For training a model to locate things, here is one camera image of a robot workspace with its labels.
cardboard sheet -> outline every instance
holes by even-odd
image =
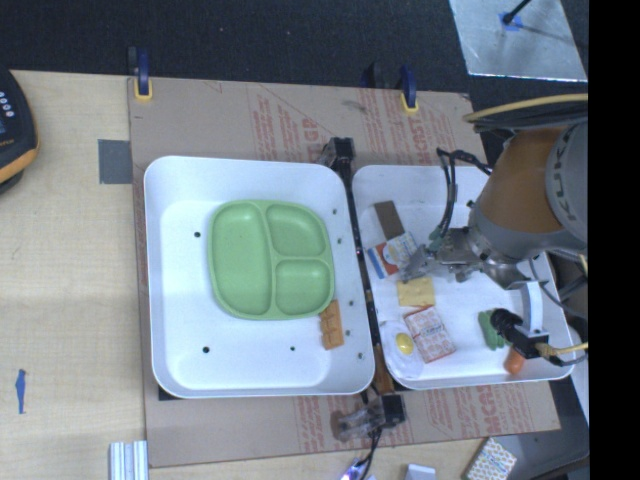
[[[143,175],[165,155],[315,162],[332,137],[354,139],[354,168],[437,163],[436,148],[484,159],[462,116],[464,96],[418,93],[406,114],[389,89],[153,79],[153,98],[128,83],[147,443],[151,467],[368,448],[342,443],[331,419],[362,406],[359,396],[177,400],[163,396],[151,369]],[[404,392],[408,420],[380,446],[555,430],[548,383]]]

green plate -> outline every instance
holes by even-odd
[[[301,318],[320,313],[333,298],[329,236],[302,205],[225,203],[211,216],[207,247],[216,299],[234,316]]]

wooden table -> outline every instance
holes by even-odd
[[[109,444],[145,439],[131,185],[101,184],[99,140],[129,140],[126,77],[16,71],[42,143],[0,196],[0,478],[106,479]],[[19,414],[18,372],[26,372]],[[460,478],[481,439],[380,448]],[[354,452],[153,469],[151,479],[337,479]]]

black device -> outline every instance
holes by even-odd
[[[0,65],[0,194],[22,178],[39,148],[27,99],[11,72]]]

gray tape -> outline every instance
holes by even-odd
[[[127,140],[98,139],[100,183],[124,185],[131,183],[131,148]]]

